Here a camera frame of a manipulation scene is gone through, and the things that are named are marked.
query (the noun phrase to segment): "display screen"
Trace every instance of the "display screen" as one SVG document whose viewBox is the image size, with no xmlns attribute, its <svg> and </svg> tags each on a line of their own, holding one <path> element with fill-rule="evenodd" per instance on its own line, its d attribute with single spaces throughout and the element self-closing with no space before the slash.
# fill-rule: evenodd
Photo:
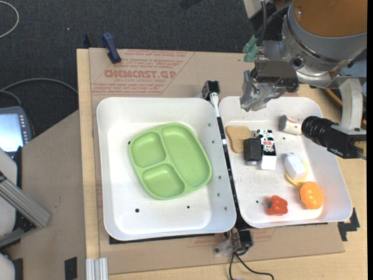
<svg viewBox="0 0 373 280">
<path fill-rule="evenodd" d="M 23 146 L 18 114 L 0 114 L 0 147 L 5 152 L 15 152 Z"/>
</svg>

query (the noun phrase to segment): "wooden table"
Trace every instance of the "wooden table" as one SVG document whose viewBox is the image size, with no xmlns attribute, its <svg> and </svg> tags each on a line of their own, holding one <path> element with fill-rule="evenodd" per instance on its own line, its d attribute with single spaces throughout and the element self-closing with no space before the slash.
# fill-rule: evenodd
<svg viewBox="0 0 373 280">
<path fill-rule="evenodd" d="M 237 54 L 231 53 L 210 55 L 209 53 L 200 52 L 199 54 L 196 53 L 196 55 L 212 57 L 209 59 L 213 60 L 215 68 L 218 68 L 220 65 L 220 63 L 217 63 L 217 60 L 223 65 L 229 63 L 230 58 L 237 58 Z M 87 258 L 98 259 L 101 256 L 97 226 L 89 61 L 88 50 L 77 50 L 86 253 Z M 231 93 L 229 88 L 227 88 L 226 91 L 228 95 Z M 320 89 L 310 89 L 306 85 L 301 85 L 300 90 L 295 96 L 304 96 L 314 100 L 320 106 L 324 117 L 340 122 L 340 107 L 329 100 L 324 91 Z M 276 280 L 367 279 L 367 163 L 360 159 L 343 160 L 339 158 L 338 162 L 360 223 L 360 228 L 358 228 L 356 232 L 348 232 L 348 241 L 343 243 L 345 252 L 320 256 L 313 255 L 308 257 L 249 262 L 248 265 L 253 270 L 271 272 Z M 269 279 L 265 276 L 249 275 L 249 272 L 239 263 L 233 264 L 233 277 L 241 277 L 243 279 Z M 111 275 L 110 279 L 228 279 L 228 264 Z"/>
</svg>

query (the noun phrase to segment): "toy tomato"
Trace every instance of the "toy tomato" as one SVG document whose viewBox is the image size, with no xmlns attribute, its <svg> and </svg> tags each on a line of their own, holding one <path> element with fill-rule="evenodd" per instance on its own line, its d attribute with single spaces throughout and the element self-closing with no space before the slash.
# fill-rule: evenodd
<svg viewBox="0 0 373 280">
<path fill-rule="evenodd" d="M 324 201 L 322 189 L 314 181 L 306 181 L 300 190 L 301 201 L 307 209 L 318 209 Z"/>
<path fill-rule="evenodd" d="M 287 201 L 274 195 L 266 199 L 266 213 L 268 215 L 283 215 L 287 213 Z"/>
</svg>

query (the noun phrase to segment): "white tray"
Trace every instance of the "white tray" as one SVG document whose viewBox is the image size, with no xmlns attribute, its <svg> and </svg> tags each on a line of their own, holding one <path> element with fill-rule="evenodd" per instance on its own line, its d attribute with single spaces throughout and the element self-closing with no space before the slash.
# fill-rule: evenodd
<svg viewBox="0 0 373 280">
<path fill-rule="evenodd" d="M 128 142 L 142 131 L 183 123 L 197 135 L 212 164 L 209 183 L 185 196 L 158 200 L 141 185 Z M 117 240 L 198 235 L 230 230 L 236 211 L 212 105 L 198 98 L 109 97 L 97 107 L 104 224 Z"/>
<path fill-rule="evenodd" d="M 305 119 L 322 117 L 318 105 L 304 97 L 281 97 L 271 100 L 267 108 L 246 112 L 240 106 L 239 97 L 226 97 L 220 104 L 224 128 L 228 125 L 246 125 L 255 132 L 258 129 L 273 131 L 277 152 L 276 170 L 261 170 L 247 166 L 242 153 L 234 153 L 228 141 L 235 189 L 240 212 L 247 224 L 256 228 L 345 221 L 352 213 L 352 204 L 336 156 L 326 148 L 313 143 L 303 135 L 279 131 L 282 115 Z M 299 187 L 286 180 L 284 156 L 293 152 L 309 166 L 306 180 L 314 180 L 323 189 L 325 200 L 322 208 L 307 210 L 300 201 Z M 288 201 L 288 213 L 272 216 L 265 213 L 265 199 L 279 195 Z"/>
</svg>

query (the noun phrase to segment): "slice of bread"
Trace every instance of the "slice of bread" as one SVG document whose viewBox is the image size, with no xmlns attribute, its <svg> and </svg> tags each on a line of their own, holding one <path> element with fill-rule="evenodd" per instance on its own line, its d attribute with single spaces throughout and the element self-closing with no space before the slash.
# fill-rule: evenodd
<svg viewBox="0 0 373 280">
<path fill-rule="evenodd" d="M 251 138 L 249 128 L 244 125 L 229 125 L 226 127 L 226 134 L 228 136 L 231 149 L 235 153 L 243 152 L 244 140 Z"/>
</svg>

